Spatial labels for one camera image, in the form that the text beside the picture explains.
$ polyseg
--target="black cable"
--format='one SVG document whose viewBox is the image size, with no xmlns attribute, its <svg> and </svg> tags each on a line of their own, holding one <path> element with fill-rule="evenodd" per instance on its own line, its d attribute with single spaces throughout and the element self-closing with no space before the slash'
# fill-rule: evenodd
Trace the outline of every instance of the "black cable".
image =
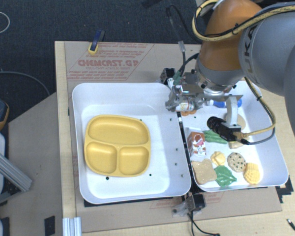
<svg viewBox="0 0 295 236">
<path fill-rule="evenodd" d="M 232 29 L 228 29 L 226 31 L 223 31 L 223 32 L 219 32 L 219 33 L 213 33 L 213 34 L 202 34 L 202 36 L 204 37 L 220 37 L 220 36 L 223 36 L 223 35 L 226 35 L 230 32 L 233 32 L 234 30 L 236 30 L 237 28 L 241 27 L 242 25 L 248 23 L 249 21 L 259 17 L 260 15 L 263 15 L 265 13 L 268 13 L 268 12 L 271 12 L 275 9 L 279 9 L 279 8 L 284 8 L 284 7 L 287 7 L 285 5 L 282 5 L 282 6 L 275 6 L 275 7 L 271 7 L 271 8 L 268 8 L 268 9 L 264 9 L 261 13 L 257 13 L 256 15 L 250 17 L 249 19 L 245 20 L 244 22 L 240 23 L 240 24 L 236 24 Z M 197 32 L 200 32 L 199 29 L 198 29 L 198 26 L 197 26 L 197 21 L 195 20 L 195 28 L 197 30 Z"/>
<path fill-rule="evenodd" d="M 274 136 L 274 134 L 275 134 L 275 128 L 272 129 L 272 133 L 271 133 L 271 135 L 270 135 L 269 137 L 264 138 L 264 139 L 262 139 L 262 140 L 260 140 L 260 141 L 249 142 L 249 141 L 247 141 L 246 139 L 241 139 L 240 142 L 241 142 L 242 144 L 245 144 L 245 145 L 256 145 L 256 144 L 264 143 L 264 142 L 270 140 L 270 139 Z"/>
<path fill-rule="evenodd" d="M 191 220 L 191 232 L 192 232 L 193 236 L 194 236 L 193 225 L 195 225 L 195 227 L 203 234 L 212 235 L 212 236 L 220 236 L 220 234 L 214 234 L 214 233 L 208 233 L 208 232 L 202 231 L 200 229 L 200 227 L 196 224 L 196 222 L 193 220 L 193 211 L 191 211 L 191 214 L 188 214 L 188 216 Z"/>
<path fill-rule="evenodd" d="M 179 35 L 179 32 L 178 32 L 178 30 L 176 29 L 176 27 L 175 27 L 175 25 L 174 25 L 174 21 L 173 21 L 173 19 L 172 19 L 172 14 L 171 14 L 171 12 L 170 12 L 170 7 L 168 7 L 168 8 L 166 8 L 166 15 L 167 15 L 167 17 L 169 18 L 169 21 L 170 21 L 170 23 L 171 23 L 171 25 L 172 25 L 172 28 L 173 28 L 173 30 L 174 30 L 174 33 L 175 33 L 175 35 L 176 35 L 176 38 L 177 38 L 177 40 L 178 40 L 178 44 L 180 45 L 181 44 L 181 42 L 183 42 L 182 41 L 182 38 L 180 37 L 180 35 Z M 186 53 L 185 53 L 185 51 L 181 48 L 181 52 L 182 52 L 182 66 L 181 66 L 181 68 L 180 68 L 180 75 L 182 76 L 183 75 L 183 72 L 181 72 L 181 70 L 182 71 L 184 71 L 185 70 L 185 62 L 186 62 Z"/>
<path fill-rule="evenodd" d="M 20 73 L 20 72 L 12 72 L 12 71 L 1 71 L 0 74 L 15 74 L 15 75 L 20 75 L 20 76 L 25 76 L 25 77 L 28 77 L 32 80 L 35 80 L 36 82 L 40 83 L 43 88 L 45 89 L 45 91 L 47 92 L 48 96 L 50 95 L 48 89 L 46 88 L 46 86 L 41 82 L 39 81 L 38 79 L 36 79 L 35 77 L 29 75 L 29 74 L 26 74 L 26 73 Z"/>
<path fill-rule="evenodd" d="M 189 29 L 188 29 L 188 27 L 187 27 L 187 24 L 186 24 L 185 20 L 184 20 L 183 17 L 182 17 L 181 12 L 178 10 L 178 8 L 177 8 L 175 5 L 171 4 L 169 7 L 166 8 L 166 15 L 167 15 L 168 17 L 171 17 L 171 16 L 172 16 L 172 14 L 171 14 L 171 7 L 174 8 L 175 11 L 177 12 L 177 14 L 178 14 L 178 16 L 179 16 L 179 18 L 180 18 L 180 21 L 181 21 L 181 23 L 182 23 L 182 25 L 183 25 L 185 31 L 187 32 L 187 34 L 188 34 L 188 35 L 189 35 L 189 36 L 190 36 L 195 42 L 197 42 L 197 43 L 199 43 L 199 44 L 202 44 L 202 40 L 197 39 L 194 35 L 192 35 L 192 34 L 190 33 L 190 31 L 189 31 Z"/>
<path fill-rule="evenodd" d="M 196 53 L 196 54 L 192 55 L 191 57 L 189 57 L 186 61 L 184 61 L 184 63 L 182 64 L 182 66 L 181 66 L 180 69 L 179 69 L 179 72 L 180 72 L 181 76 L 183 75 L 183 73 L 184 73 L 184 71 L 185 71 L 185 67 L 186 67 L 186 65 L 187 65 L 191 60 L 193 60 L 193 59 L 197 59 L 198 55 L 199 55 L 199 53 Z"/>
</svg>

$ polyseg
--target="cable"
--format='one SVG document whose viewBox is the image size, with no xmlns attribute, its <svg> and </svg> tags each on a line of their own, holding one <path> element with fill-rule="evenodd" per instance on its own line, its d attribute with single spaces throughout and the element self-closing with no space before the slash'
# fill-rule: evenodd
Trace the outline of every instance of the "cable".
<svg viewBox="0 0 295 236">
<path fill-rule="evenodd" d="M 38 79 L 36 79 L 35 77 L 33 77 L 31 75 L 28 75 L 26 73 L 20 73 L 20 72 L 12 72 L 12 71 L 1 71 L 0 74 L 15 74 L 15 75 L 25 76 L 25 77 L 28 77 L 30 79 L 33 79 L 33 80 L 35 80 L 36 82 L 40 83 L 43 86 L 43 88 L 47 92 L 48 96 L 50 95 L 47 87 L 42 82 L 40 82 Z"/>
<path fill-rule="evenodd" d="M 196 25 L 196 18 L 199 16 L 200 12 L 207 6 L 217 3 L 219 0 L 207 0 L 203 2 L 196 10 L 195 15 L 192 19 L 192 31 L 195 36 L 204 41 L 219 41 L 222 39 L 226 39 L 232 37 L 233 35 L 238 34 L 240 31 L 248 28 L 249 26 L 276 14 L 285 13 L 295 11 L 295 5 L 288 5 L 288 6 L 277 6 L 274 8 L 266 9 L 262 11 L 260 14 L 257 14 L 248 20 L 244 21 L 241 24 L 236 24 L 234 28 L 228 29 L 224 32 L 216 33 L 216 34 L 201 34 L 199 33 Z"/>
<path fill-rule="evenodd" d="M 197 42 L 197 43 L 199 43 L 199 44 L 202 44 L 202 41 L 201 41 L 201 40 L 197 39 L 195 36 L 193 36 L 193 35 L 190 33 L 190 31 L 189 31 L 189 29 L 188 29 L 188 27 L 187 27 L 187 24 L 186 24 L 185 20 L 184 20 L 183 17 L 182 17 L 181 12 L 178 10 L 178 8 L 177 8 L 175 5 L 171 4 L 168 8 L 166 8 L 166 14 L 167 14 L 167 16 L 168 16 L 168 17 L 171 17 L 171 16 L 172 16 L 172 14 L 171 14 L 171 12 L 170 12 L 171 7 L 174 8 L 174 10 L 177 12 L 177 14 L 178 14 L 178 16 L 179 16 L 179 18 L 180 18 L 180 21 L 182 22 L 182 25 L 183 25 L 185 31 L 187 32 L 187 34 L 188 34 L 188 35 L 189 35 L 189 36 L 190 36 L 195 42 Z"/>
<path fill-rule="evenodd" d="M 179 70 L 180 71 L 180 76 L 182 76 L 183 75 L 183 71 L 185 69 L 185 62 L 186 62 L 185 47 L 184 47 L 183 41 L 182 41 L 182 39 L 181 39 L 181 37 L 179 35 L 179 32 L 178 32 L 178 30 L 176 29 L 176 27 L 174 25 L 174 21 L 172 19 L 172 15 L 171 15 L 171 12 L 170 12 L 170 7 L 166 8 L 166 15 L 169 18 L 169 21 L 170 21 L 170 23 L 172 25 L 172 28 L 173 28 L 174 33 L 176 35 L 176 38 L 178 40 L 178 44 L 179 44 L 180 50 L 182 52 L 182 66 L 181 66 L 181 68 Z"/>
<path fill-rule="evenodd" d="M 249 86 L 249 88 L 251 89 L 251 91 L 253 92 L 253 94 L 255 95 L 255 97 L 257 98 L 257 100 L 260 102 L 260 104 L 262 105 L 262 107 L 264 108 L 264 110 L 266 111 L 266 113 L 269 115 L 272 125 L 268 128 L 264 128 L 264 129 L 260 129 L 257 131 L 253 131 L 250 133 L 241 133 L 241 132 L 234 132 L 234 135 L 237 136 L 237 138 L 240 140 L 241 143 L 246 144 L 246 145 L 255 145 L 255 144 L 260 144 L 263 143 L 265 141 L 268 141 L 269 139 L 271 139 L 274 134 L 275 134 L 275 125 L 276 125 L 276 118 L 275 115 L 273 113 L 273 111 L 270 109 L 270 107 L 265 103 L 265 101 L 262 99 L 262 96 L 259 95 L 259 93 L 257 92 L 256 88 L 252 85 L 251 81 L 247 78 L 244 77 L 245 81 L 247 83 L 247 85 Z M 253 135 L 257 135 L 266 131 L 272 130 L 272 134 L 260 141 L 257 142 L 248 142 L 247 140 L 245 140 L 244 138 L 247 138 L 248 136 L 253 136 Z"/>
<path fill-rule="evenodd" d="M 192 55 L 191 57 L 189 57 L 186 61 L 184 61 L 184 63 L 182 64 L 182 66 L 181 66 L 180 69 L 179 69 L 179 72 L 180 72 L 181 76 L 182 76 L 183 73 L 184 73 L 184 70 L 185 70 L 186 65 L 187 65 L 191 60 L 193 60 L 193 59 L 197 59 L 198 55 L 199 55 L 199 53 L 196 53 L 196 54 Z"/>
<path fill-rule="evenodd" d="M 1 12 L 1 11 L 0 11 L 0 14 L 2 14 L 3 16 L 5 16 L 5 17 L 7 18 L 7 20 L 8 20 L 8 25 L 7 25 L 7 27 L 5 27 L 3 30 L 0 31 L 0 33 L 3 33 L 3 32 L 5 32 L 5 31 L 9 28 L 9 26 L 10 26 L 10 18 L 9 18 L 6 14 L 4 14 L 3 12 Z"/>
<path fill-rule="evenodd" d="M 195 235 L 193 232 L 193 225 L 195 225 L 195 227 L 203 234 L 212 235 L 212 236 L 220 236 L 220 234 L 213 234 L 213 233 L 208 233 L 208 232 L 202 231 L 200 229 L 200 227 L 196 224 L 196 222 L 193 220 L 193 211 L 191 211 L 191 214 L 189 213 L 188 216 L 191 220 L 191 232 L 192 232 L 193 236 Z"/>
</svg>

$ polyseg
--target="yellow plate compartment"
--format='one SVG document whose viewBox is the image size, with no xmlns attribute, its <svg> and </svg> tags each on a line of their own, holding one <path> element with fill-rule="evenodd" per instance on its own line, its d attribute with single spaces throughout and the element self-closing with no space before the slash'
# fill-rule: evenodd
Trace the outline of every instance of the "yellow plate compartment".
<svg viewBox="0 0 295 236">
<path fill-rule="evenodd" d="M 148 127 L 139 119 L 99 115 L 87 125 L 84 157 L 96 173 L 115 177 L 143 174 L 150 161 Z"/>
</svg>

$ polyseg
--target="wooden table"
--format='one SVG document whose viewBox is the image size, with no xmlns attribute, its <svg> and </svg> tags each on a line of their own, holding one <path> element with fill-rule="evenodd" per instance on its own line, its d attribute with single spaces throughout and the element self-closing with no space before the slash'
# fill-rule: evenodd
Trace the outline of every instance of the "wooden table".
<svg viewBox="0 0 295 236">
<path fill-rule="evenodd" d="M 65 43 L 55 42 L 57 95 L 59 115 L 59 144 L 61 163 L 62 212 L 64 218 L 77 216 L 75 204 L 74 177 L 72 169 L 70 122 L 68 116 L 68 91 L 66 79 Z M 173 59 L 180 55 L 173 54 Z M 207 232 L 220 233 L 222 236 L 286 236 L 295 235 L 287 219 L 295 224 L 295 138 L 285 109 L 284 98 L 262 90 L 263 98 L 274 111 L 277 118 L 276 137 L 285 158 L 294 191 L 283 197 L 282 211 L 248 216 L 237 216 L 198 221 L 200 228 Z M 191 223 L 170 223 L 128 229 L 84 233 L 87 236 L 143 236 L 143 235 L 191 235 Z"/>
</svg>

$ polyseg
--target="metal bracket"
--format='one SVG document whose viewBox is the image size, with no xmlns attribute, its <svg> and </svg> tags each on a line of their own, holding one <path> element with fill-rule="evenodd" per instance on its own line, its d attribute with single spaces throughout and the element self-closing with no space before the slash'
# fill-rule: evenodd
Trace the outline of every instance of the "metal bracket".
<svg viewBox="0 0 295 236">
<path fill-rule="evenodd" d="M 196 212 L 201 211 L 201 209 L 204 207 L 206 207 L 206 204 L 203 195 L 196 193 L 192 196 L 189 196 L 181 204 L 172 207 L 172 216 L 183 217 L 192 211 L 194 214 L 196 214 Z"/>
<path fill-rule="evenodd" d="M 63 236 L 82 236 L 81 218 L 62 219 Z"/>
<path fill-rule="evenodd" d="M 21 191 L 25 192 L 30 189 L 32 180 L 1 154 L 0 173 Z"/>
</svg>

